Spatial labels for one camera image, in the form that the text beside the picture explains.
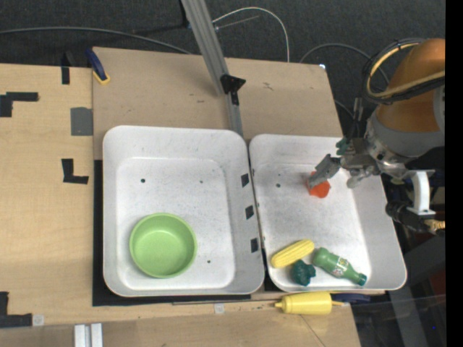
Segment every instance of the yellow object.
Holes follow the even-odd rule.
[[[309,239],[303,239],[291,244],[289,247],[282,249],[280,252],[273,255],[271,264],[273,267],[280,268],[295,263],[308,254],[312,253],[315,245]]]
[[[280,307],[285,314],[327,315],[333,301],[329,292],[307,292],[283,296],[275,307]]]
[[[108,74],[106,72],[104,72],[104,74],[106,75],[106,80],[102,80],[97,74],[95,71],[93,71],[93,76],[95,77],[95,79],[102,85],[106,85],[108,84],[109,81],[111,81],[111,78],[110,76],[108,76]]]
[[[445,230],[446,229],[446,221],[445,220],[434,220],[429,219],[425,220],[425,224],[430,227],[431,230]]]

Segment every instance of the metal pole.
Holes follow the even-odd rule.
[[[216,91],[219,95],[225,97],[230,127],[233,131],[242,136],[241,115],[239,113],[239,104],[237,102],[236,93],[234,94],[234,99],[232,99],[232,93],[225,93],[221,84],[221,78],[225,74],[229,74],[229,70],[226,66],[224,54],[222,53],[205,1],[181,1]]]

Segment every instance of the black tape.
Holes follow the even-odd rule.
[[[0,95],[0,117],[11,117],[13,102],[5,95]]]
[[[249,184],[249,174],[245,173],[244,175],[241,175],[241,186],[245,187],[248,184]]]
[[[259,250],[259,241],[257,238],[251,239],[251,253]]]
[[[7,98],[11,101],[38,101],[38,93],[7,92]]]
[[[8,292],[0,292],[0,316],[7,315]]]
[[[6,93],[0,95],[0,117],[11,117],[13,101],[38,101],[38,93]]]
[[[66,50],[61,57],[61,67],[77,67],[77,62],[72,55],[72,52]]]
[[[32,314],[8,315],[8,292],[0,292],[0,328],[3,327],[30,327]]]
[[[250,219],[252,216],[254,216],[254,207],[250,205],[246,207],[246,220]]]
[[[69,85],[71,83],[71,75],[69,67],[61,67],[61,84]]]
[[[74,176],[74,160],[71,158],[61,159],[63,165],[63,182],[73,184],[88,184],[88,176]]]

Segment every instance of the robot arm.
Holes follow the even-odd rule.
[[[398,66],[388,88],[381,93],[370,89],[379,66],[394,53],[413,47]],[[428,176],[437,166],[425,157],[445,147],[445,40],[410,39],[391,44],[370,61],[365,69],[362,98],[378,106],[368,119],[363,138],[347,135],[338,142],[338,158],[327,155],[309,178],[310,188],[331,178],[340,169],[350,172],[349,188],[363,178],[388,174],[411,179],[414,205],[391,202],[386,212],[418,231],[436,232],[441,223],[430,221]]]

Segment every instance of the blue clamp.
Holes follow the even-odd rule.
[[[367,304],[370,303],[370,296],[358,293],[334,293],[331,299],[338,302],[349,302],[350,304]]]
[[[98,59],[98,57],[92,49],[86,49],[85,56],[87,57],[88,61],[90,62],[93,68],[93,76],[95,77],[95,79],[102,85],[106,85],[111,80],[111,78],[105,72],[103,65],[100,62],[100,59]]]

